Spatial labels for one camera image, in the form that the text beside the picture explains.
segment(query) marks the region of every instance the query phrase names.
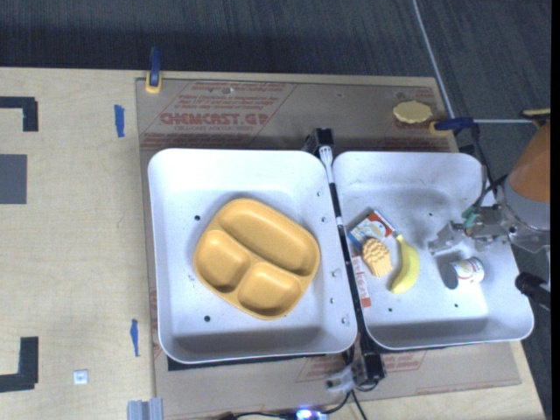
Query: banana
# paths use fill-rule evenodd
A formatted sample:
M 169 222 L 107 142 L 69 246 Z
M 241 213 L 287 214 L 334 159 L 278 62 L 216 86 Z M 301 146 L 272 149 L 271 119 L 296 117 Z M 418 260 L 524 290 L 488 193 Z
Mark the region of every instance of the banana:
M 401 234 L 396 237 L 396 240 L 401 248 L 402 265 L 391 284 L 391 291 L 401 294 L 408 291 L 416 282 L 420 272 L 420 257 L 417 250 L 410 246 Z

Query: yellow sponge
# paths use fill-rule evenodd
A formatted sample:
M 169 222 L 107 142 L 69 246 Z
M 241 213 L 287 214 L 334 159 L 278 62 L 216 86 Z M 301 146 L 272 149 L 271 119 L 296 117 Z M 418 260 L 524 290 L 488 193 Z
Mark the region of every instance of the yellow sponge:
M 389 249 L 376 238 L 369 238 L 365 242 L 361 258 L 375 277 L 382 277 L 393 269 Z

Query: can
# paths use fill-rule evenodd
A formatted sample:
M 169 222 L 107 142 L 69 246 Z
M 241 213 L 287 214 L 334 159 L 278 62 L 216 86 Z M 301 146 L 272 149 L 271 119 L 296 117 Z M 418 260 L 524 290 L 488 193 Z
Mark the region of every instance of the can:
M 450 290 L 479 284 L 484 278 L 484 266 L 479 258 L 472 256 L 445 265 L 442 277 Z

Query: yellow lid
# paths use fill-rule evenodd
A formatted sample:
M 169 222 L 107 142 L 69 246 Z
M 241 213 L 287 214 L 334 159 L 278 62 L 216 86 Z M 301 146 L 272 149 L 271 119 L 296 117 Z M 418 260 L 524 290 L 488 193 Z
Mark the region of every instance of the yellow lid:
M 194 251 L 200 281 L 259 319 L 290 312 L 319 268 L 319 245 L 295 221 L 254 199 L 228 202 Z

